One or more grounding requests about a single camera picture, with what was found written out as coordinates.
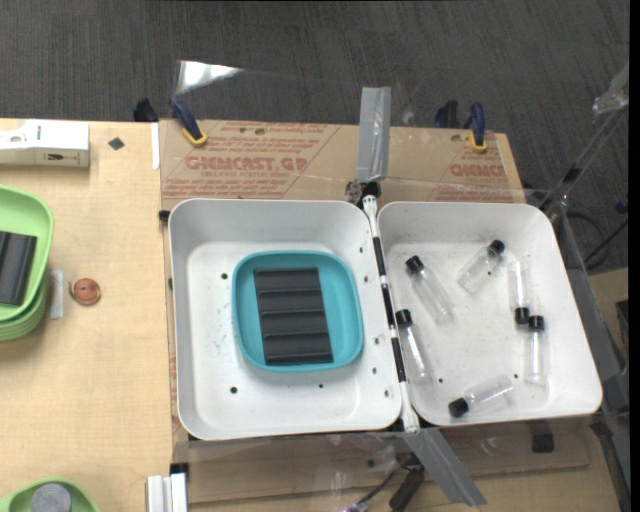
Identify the teal plate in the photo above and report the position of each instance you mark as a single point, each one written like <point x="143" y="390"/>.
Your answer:
<point x="345" y="305"/>

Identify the thin black and white rod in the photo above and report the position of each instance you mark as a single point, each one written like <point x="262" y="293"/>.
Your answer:
<point x="381" y="260"/>

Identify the brown cardboard board red print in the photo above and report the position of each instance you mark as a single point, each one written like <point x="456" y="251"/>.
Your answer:
<point x="310" y="165"/>

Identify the clear plastic bottle black cap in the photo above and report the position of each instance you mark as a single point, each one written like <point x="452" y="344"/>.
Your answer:
<point x="536" y="350"/>
<point x="430" y="292"/>
<point x="412" y="350"/>
<point x="519" y="287"/>
<point x="477" y="270"/>
<point x="482" y="395"/>

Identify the white plastic tray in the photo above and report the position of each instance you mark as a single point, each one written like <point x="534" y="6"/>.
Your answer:
<point x="210" y="400"/>
<point x="480" y="340"/>

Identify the orange round disc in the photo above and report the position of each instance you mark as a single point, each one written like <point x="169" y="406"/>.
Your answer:
<point x="85" y="291"/>

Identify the small clear plastic strip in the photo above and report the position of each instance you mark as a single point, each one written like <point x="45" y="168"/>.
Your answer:
<point x="56" y="295"/>

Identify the white cardboard box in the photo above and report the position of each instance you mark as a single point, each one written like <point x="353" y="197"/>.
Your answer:
<point x="55" y="142"/>

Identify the grey round can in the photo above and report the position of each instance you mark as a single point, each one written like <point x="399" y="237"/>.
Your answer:
<point x="50" y="499"/>

